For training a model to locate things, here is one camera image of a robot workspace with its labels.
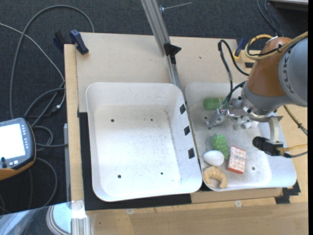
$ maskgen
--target white tray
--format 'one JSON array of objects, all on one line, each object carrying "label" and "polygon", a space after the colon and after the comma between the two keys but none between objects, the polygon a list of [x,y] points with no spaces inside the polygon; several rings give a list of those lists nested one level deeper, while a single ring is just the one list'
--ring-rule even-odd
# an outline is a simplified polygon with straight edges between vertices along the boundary
[{"label": "white tray", "polygon": [[201,187],[192,133],[185,134],[189,119],[179,88],[167,83],[98,82],[88,87],[86,99],[92,186],[100,199],[191,193]]},{"label": "white tray", "polygon": [[[231,120],[226,119],[211,130],[207,128],[206,121],[210,119],[214,111],[205,110],[203,100],[207,97],[224,98],[229,90],[228,83],[192,83],[185,91],[202,170],[209,166],[204,161],[203,155],[212,150],[211,139],[215,133],[224,134],[228,146],[233,145],[246,150],[246,165],[243,174],[226,170],[226,161],[224,161],[220,168],[227,176],[227,187],[219,188],[217,180],[212,180],[212,184],[206,185],[215,191],[293,186],[296,181],[296,172],[292,160],[282,156],[272,157],[252,145],[255,136],[269,139],[268,123],[259,123],[256,128],[234,130]],[[233,97],[238,97],[240,93],[241,89],[236,90]],[[286,146],[281,128],[280,141]]]}]

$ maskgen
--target green plastic toy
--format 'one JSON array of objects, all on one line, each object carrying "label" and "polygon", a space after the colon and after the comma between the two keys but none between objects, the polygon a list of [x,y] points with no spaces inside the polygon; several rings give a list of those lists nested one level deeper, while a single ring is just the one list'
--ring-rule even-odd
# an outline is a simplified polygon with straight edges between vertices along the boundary
[{"label": "green plastic toy", "polygon": [[211,139],[211,145],[214,150],[218,150],[223,153],[225,160],[228,159],[229,148],[226,137],[223,134],[217,135],[215,133],[214,137]]},{"label": "green plastic toy", "polygon": [[224,98],[205,98],[203,101],[203,107],[207,111],[216,110],[217,108],[226,109],[228,102]]}]

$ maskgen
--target controller screen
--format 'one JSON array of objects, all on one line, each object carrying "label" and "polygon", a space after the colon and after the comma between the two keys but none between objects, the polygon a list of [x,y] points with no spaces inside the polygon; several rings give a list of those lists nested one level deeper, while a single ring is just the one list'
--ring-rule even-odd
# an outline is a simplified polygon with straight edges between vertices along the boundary
[{"label": "controller screen", "polygon": [[22,130],[19,123],[0,127],[0,159],[25,155]]}]

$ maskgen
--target metal bracket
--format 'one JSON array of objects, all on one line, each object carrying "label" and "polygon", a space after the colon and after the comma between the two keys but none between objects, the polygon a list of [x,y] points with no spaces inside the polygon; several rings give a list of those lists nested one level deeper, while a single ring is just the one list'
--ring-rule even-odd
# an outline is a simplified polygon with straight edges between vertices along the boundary
[{"label": "metal bracket", "polygon": [[170,56],[171,63],[175,65],[176,64],[175,55],[181,50],[181,48],[166,42],[164,44],[164,50],[165,54],[167,56]]},{"label": "metal bracket", "polygon": [[73,218],[71,220],[71,233],[75,235],[91,235],[90,218]]},{"label": "metal bracket", "polygon": [[126,209],[126,213],[127,213],[128,215],[133,214],[133,213],[134,213],[133,208],[128,208],[128,209]]},{"label": "metal bracket", "polygon": [[235,207],[242,207],[241,200],[235,200]]},{"label": "metal bracket", "polygon": [[[68,144],[68,126],[67,123],[64,124],[64,143]],[[68,145],[64,147],[65,155],[65,180],[67,186],[67,201],[71,201],[71,190],[70,190],[70,168],[69,168],[69,148]]]},{"label": "metal bracket", "polygon": [[268,121],[270,140],[272,142],[279,141],[279,121],[282,117],[271,117]]},{"label": "metal bracket", "polygon": [[217,108],[212,115],[211,119],[206,122],[208,129],[222,123],[226,119],[227,110],[221,110]]}]

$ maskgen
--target red and white box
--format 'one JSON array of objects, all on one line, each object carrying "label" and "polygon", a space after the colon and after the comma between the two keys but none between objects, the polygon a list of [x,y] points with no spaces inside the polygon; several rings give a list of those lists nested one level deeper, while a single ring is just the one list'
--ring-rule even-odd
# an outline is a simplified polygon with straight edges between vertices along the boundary
[{"label": "red and white box", "polygon": [[245,171],[245,163],[246,151],[231,146],[227,163],[227,170],[243,174],[243,172]]}]

